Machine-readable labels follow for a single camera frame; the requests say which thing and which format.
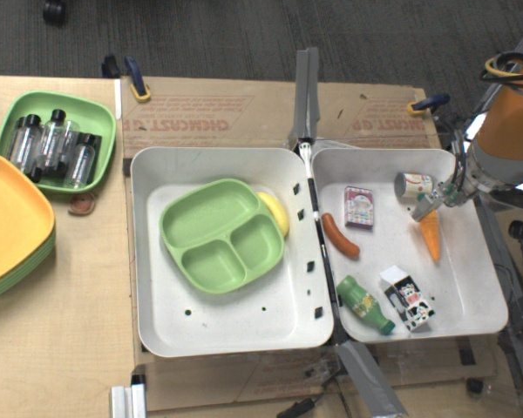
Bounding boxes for green square plate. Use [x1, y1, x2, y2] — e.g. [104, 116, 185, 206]
[0, 90, 118, 193]

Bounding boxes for small white can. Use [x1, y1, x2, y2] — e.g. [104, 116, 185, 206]
[393, 171, 434, 200]

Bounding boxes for yellow toy fruit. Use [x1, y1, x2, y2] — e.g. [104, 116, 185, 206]
[255, 191, 290, 239]

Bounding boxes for brown cardboard board red print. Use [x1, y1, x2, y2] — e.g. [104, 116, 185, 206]
[120, 75, 496, 413]

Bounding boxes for orange toy carrot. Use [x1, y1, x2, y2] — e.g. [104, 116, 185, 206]
[418, 209, 443, 264]

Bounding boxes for clear plastic bottle black cap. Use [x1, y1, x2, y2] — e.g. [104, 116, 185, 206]
[36, 108, 68, 174]
[63, 119, 82, 147]
[63, 132, 98, 190]
[8, 113, 44, 174]

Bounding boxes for red-brown toy sausage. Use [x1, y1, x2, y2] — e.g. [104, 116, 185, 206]
[321, 212, 362, 260]

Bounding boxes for white plastic tray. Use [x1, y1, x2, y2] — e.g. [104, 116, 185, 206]
[129, 145, 336, 359]
[309, 147, 510, 345]

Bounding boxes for green divided plate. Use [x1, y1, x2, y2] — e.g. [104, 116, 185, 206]
[159, 178, 287, 296]

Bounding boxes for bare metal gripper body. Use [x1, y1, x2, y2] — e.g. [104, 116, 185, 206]
[433, 165, 475, 209]

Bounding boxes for white cow print carton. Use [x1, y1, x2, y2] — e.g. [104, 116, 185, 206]
[378, 265, 437, 334]

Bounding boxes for yellow plate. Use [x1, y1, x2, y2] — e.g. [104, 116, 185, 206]
[0, 152, 57, 287]

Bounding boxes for green toy bottle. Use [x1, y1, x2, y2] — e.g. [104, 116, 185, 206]
[335, 274, 397, 337]

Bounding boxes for pink and white packet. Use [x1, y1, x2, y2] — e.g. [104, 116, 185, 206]
[343, 185, 376, 231]

